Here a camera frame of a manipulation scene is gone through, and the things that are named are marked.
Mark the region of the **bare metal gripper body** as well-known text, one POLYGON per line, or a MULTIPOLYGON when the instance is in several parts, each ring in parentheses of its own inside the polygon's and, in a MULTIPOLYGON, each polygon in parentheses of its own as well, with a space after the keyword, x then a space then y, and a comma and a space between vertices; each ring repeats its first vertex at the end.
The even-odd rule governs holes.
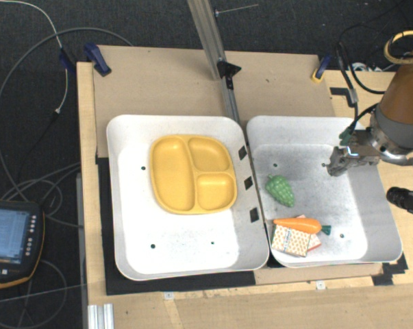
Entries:
POLYGON ((368 127, 365 130, 347 128, 342 133, 342 165, 356 167, 376 165, 380 160, 399 166, 411 165, 408 154, 411 149, 396 144, 380 129, 368 127))

